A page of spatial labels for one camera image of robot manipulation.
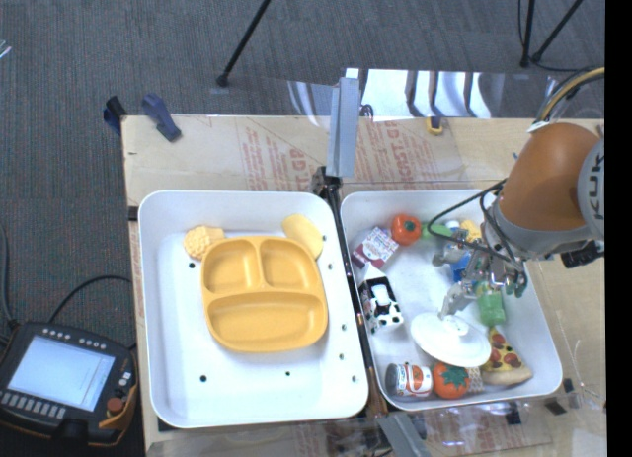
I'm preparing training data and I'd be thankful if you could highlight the yellow divided plate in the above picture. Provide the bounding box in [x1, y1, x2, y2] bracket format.
[199, 235, 330, 353]

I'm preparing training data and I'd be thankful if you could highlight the orange toy bell pepper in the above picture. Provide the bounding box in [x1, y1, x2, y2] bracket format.
[390, 213, 423, 248]

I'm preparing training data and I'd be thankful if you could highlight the small can orange label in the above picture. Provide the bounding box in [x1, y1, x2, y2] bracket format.
[384, 361, 435, 399]

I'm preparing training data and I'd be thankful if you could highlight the yellow toy corn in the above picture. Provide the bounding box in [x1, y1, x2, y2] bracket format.
[183, 225, 226, 262]

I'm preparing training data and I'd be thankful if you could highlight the black cylinder on white bracket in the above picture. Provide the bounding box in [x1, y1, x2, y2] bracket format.
[560, 241, 605, 269]

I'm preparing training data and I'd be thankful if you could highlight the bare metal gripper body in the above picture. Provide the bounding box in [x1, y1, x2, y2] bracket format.
[461, 235, 527, 297]

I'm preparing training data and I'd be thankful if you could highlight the black block with thin wires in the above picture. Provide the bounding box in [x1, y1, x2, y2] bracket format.
[310, 166, 343, 199]

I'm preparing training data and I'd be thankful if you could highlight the white plastic tray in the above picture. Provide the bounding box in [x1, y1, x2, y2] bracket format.
[136, 190, 370, 430]
[339, 190, 564, 413]

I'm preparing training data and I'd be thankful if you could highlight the cow print milk carton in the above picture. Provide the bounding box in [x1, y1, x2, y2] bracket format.
[357, 265, 406, 336]

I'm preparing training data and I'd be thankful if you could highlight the orange toy tomato green top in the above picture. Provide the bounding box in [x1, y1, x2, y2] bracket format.
[432, 361, 472, 401]

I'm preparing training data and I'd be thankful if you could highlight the toy pizza slice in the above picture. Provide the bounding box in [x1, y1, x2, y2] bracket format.
[480, 326, 534, 387]

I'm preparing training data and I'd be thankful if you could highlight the brown cardboard board red print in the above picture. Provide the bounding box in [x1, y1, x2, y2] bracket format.
[120, 114, 606, 457]

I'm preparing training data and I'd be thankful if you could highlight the purple and white carton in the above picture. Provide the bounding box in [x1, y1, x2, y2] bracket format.
[351, 226, 400, 270]

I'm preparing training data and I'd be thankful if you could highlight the white round lid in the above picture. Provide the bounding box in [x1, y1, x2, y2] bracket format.
[409, 311, 493, 369]

